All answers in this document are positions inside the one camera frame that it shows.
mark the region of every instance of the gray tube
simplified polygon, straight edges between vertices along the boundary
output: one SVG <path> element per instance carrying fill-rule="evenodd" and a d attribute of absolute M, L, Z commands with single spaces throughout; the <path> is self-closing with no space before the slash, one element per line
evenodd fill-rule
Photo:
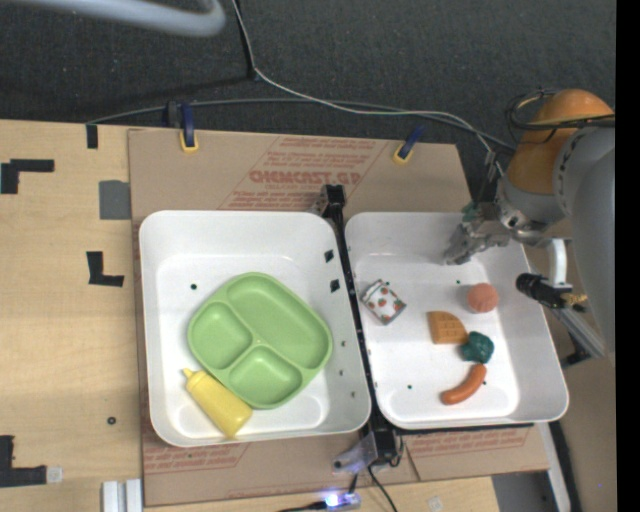
<path fill-rule="evenodd" d="M 186 37 L 212 37 L 226 23 L 218 0 L 199 0 L 206 11 L 187 11 L 145 0 L 0 0 L 114 21 Z"/>

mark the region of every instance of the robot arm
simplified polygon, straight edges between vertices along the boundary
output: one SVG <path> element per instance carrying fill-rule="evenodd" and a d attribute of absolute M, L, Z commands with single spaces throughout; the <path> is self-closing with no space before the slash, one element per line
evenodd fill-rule
<path fill-rule="evenodd" d="M 529 123 L 515 117 L 524 104 L 546 100 Z M 496 197 L 471 204 L 445 253 L 447 264 L 510 239 L 541 246 L 545 231 L 571 219 L 578 274 L 609 353 L 615 352 L 615 118 L 596 96 L 577 89 L 535 93 L 512 106 L 526 129 Z M 552 308 L 572 306 L 564 283 L 522 276 L 518 289 Z"/>

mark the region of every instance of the white plastic tray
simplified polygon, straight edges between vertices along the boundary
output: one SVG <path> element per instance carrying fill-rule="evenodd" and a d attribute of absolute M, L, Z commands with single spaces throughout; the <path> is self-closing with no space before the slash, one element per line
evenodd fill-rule
<path fill-rule="evenodd" d="M 459 214 L 362 213 L 346 227 L 358 296 L 381 278 L 408 306 L 383 325 L 362 303 L 360 312 L 371 374 L 382 413 L 405 429 L 431 429 L 551 421 L 562 416 L 568 394 L 542 307 L 516 290 L 529 267 L 511 242 L 447 266 L 443 254 Z M 499 306 L 473 313 L 466 291 L 493 284 Z M 445 310 L 467 331 L 495 344 L 486 384 L 468 400 L 444 405 L 440 393 L 462 382 L 469 362 L 453 345 L 436 345 L 426 313 Z"/>
<path fill-rule="evenodd" d="M 367 421 L 371 399 L 335 235 L 325 220 L 309 213 L 158 212 L 142 223 L 140 251 L 151 421 L 166 442 L 229 442 L 189 396 L 181 370 L 201 368 L 187 345 L 192 315 L 245 272 L 264 272 L 289 287 L 327 322 L 334 346 L 299 395 L 254 411 L 234 442 L 349 432 Z M 334 280 L 340 288 L 332 291 Z"/>

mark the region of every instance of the cardboard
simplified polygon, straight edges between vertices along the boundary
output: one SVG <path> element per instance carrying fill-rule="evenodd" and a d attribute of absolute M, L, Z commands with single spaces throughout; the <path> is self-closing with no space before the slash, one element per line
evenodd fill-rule
<path fill-rule="evenodd" d="M 154 433 L 138 230 L 160 210 L 309 210 L 325 183 L 344 185 L 347 219 L 363 211 L 460 211 L 469 194 L 455 147 L 419 143 L 411 161 L 399 166 L 391 157 L 401 141 L 198 132 L 199 150 L 185 153 L 177 130 L 130 130 L 128 140 L 145 505 L 348 487 L 351 476 L 333 474 L 331 461 L 358 441 L 357 432 L 198 449 L 169 446 Z M 489 438 L 493 430 L 464 441 L 455 437 L 459 433 L 408 436 L 399 466 L 381 471 L 379 479 L 407 483 L 547 469 L 535 428 L 514 430 L 497 429 L 496 445 Z M 472 443 L 471 449 L 461 443 Z M 370 483 L 367 476 L 361 485 Z"/>

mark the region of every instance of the blue clamp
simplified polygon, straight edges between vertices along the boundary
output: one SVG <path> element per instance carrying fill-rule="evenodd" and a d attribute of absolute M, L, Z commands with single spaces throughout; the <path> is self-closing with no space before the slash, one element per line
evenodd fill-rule
<path fill-rule="evenodd" d="M 394 163 L 398 165 L 405 165 L 409 161 L 413 154 L 413 146 L 415 146 L 416 142 L 420 140 L 425 129 L 425 125 L 416 126 L 413 129 L 411 135 L 407 137 L 407 140 L 405 140 L 403 144 L 398 146 L 398 149 L 396 149 L 396 152 L 393 154 L 392 160 Z"/>
<path fill-rule="evenodd" d="M 182 111 L 182 131 L 180 132 L 180 145 L 185 153 L 195 153 L 198 151 L 198 139 L 196 137 L 193 123 L 193 110 L 188 103 L 181 103 Z"/>

